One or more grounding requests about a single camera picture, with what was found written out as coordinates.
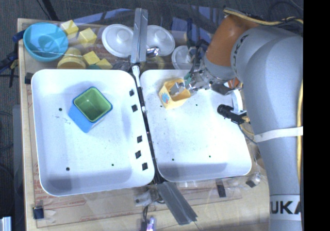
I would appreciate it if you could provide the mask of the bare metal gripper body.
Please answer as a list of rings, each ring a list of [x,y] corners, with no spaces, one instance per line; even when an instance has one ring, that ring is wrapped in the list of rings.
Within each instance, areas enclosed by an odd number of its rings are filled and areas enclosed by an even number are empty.
[[[185,88],[192,95],[199,90],[212,90],[221,95],[228,95],[232,92],[232,88],[225,85],[225,81],[212,76],[207,70],[189,71],[185,75]]]

